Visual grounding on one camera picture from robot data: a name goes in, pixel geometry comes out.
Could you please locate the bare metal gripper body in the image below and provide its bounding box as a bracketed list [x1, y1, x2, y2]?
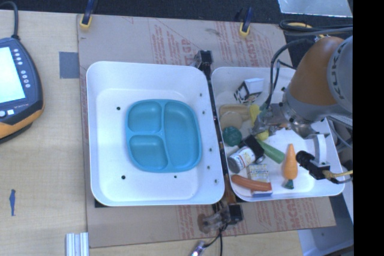
[264, 104, 317, 140]

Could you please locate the yellow banana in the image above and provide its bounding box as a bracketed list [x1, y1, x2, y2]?
[249, 103, 270, 141]

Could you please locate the small black box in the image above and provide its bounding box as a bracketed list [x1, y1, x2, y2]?
[244, 134, 266, 160]

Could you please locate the white plastic tray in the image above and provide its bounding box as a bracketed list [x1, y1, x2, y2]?
[211, 66, 346, 203]
[86, 61, 226, 207]

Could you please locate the white carton with black print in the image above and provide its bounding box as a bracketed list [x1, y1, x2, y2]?
[233, 77, 265, 106]

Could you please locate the round beige biscuit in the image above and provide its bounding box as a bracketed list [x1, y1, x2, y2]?
[220, 111, 244, 131]

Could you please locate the green cucumber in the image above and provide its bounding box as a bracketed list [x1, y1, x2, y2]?
[256, 138, 286, 164]

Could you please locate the tan bread slice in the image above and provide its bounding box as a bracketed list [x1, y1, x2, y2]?
[218, 103, 250, 121]

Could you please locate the white can with red label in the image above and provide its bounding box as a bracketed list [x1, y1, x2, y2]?
[227, 145, 257, 174]

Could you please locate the white yellow and blue packet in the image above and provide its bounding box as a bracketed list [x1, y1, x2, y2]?
[246, 162, 274, 197]

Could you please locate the orange carrot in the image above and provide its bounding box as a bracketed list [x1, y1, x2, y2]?
[281, 143, 299, 190]

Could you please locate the orange sausage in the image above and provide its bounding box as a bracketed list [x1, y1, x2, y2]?
[230, 174, 272, 192]

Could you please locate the blue divided plate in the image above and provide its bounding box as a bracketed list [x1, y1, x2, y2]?
[125, 99, 203, 173]

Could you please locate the brown cardboard board red print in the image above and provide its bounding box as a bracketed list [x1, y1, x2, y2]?
[76, 14, 337, 248]

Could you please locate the black cylinder on white bracket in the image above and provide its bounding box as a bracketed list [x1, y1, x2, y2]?
[295, 133, 332, 181]

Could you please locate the black block with thin wires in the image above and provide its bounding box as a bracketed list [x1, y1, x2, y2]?
[194, 50, 214, 70]
[228, 203, 244, 225]

